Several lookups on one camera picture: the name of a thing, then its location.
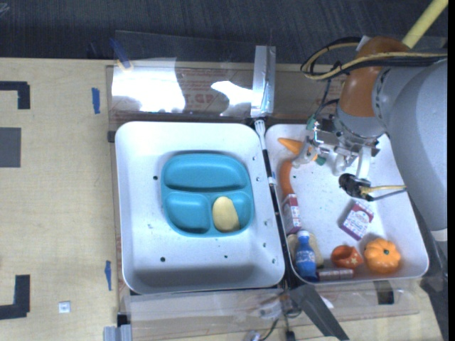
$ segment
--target blue divided tray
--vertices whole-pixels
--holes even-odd
[[[234,203],[240,230],[224,233],[215,228],[212,206],[220,196]],[[161,202],[173,229],[202,237],[237,234],[250,225],[255,211],[246,168],[217,153],[179,154],[169,159],[161,172]]]

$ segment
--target blue bottle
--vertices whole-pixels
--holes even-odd
[[[316,275],[316,255],[310,247],[310,233],[305,230],[297,232],[300,245],[296,253],[296,265],[299,275],[306,281],[318,281]]]

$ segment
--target table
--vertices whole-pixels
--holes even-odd
[[[106,68],[112,63],[0,59],[1,81],[27,82],[31,88],[30,109],[18,109],[17,92],[0,91],[0,127],[21,128],[20,168],[0,168],[0,305],[13,303],[16,275],[31,279],[30,312],[26,318],[0,320],[1,339],[101,340],[103,328],[116,324],[106,92]],[[100,91],[99,114],[92,88]],[[106,261],[112,267],[111,291]],[[347,320],[341,326],[352,340],[442,340],[427,294],[416,286],[414,295],[417,314]],[[70,301],[69,313],[59,313],[63,301]],[[321,337],[314,325],[293,330],[298,340]],[[192,340],[241,340],[244,335]],[[268,340],[283,340],[283,330]]]

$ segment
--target small box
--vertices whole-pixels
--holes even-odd
[[[297,196],[293,193],[287,195],[282,203],[283,225],[286,235],[295,234],[301,229],[301,218]]]
[[[341,225],[341,229],[354,239],[360,240],[366,234],[368,225],[372,220],[373,213],[356,202]]]

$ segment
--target yellow egg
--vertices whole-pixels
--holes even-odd
[[[232,232],[240,229],[239,216],[228,197],[218,197],[212,207],[213,223],[218,231]]]

